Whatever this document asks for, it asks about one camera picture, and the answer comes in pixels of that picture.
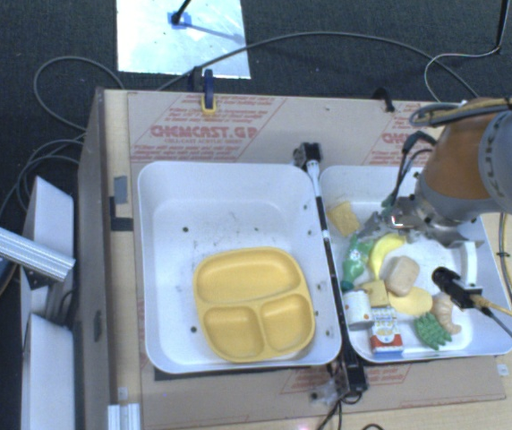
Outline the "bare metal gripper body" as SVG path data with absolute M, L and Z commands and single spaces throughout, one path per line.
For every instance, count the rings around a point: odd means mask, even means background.
M 399 197 L 389 217 L 391 227 L 406 231 L 411 236 L 423 235 L 435 240 L 446 248 L 455 248 L 470 242 L 476 247 L 485 241 L 464 236 L 461 220 L 448 219 L 439 213 L 422 197 Z

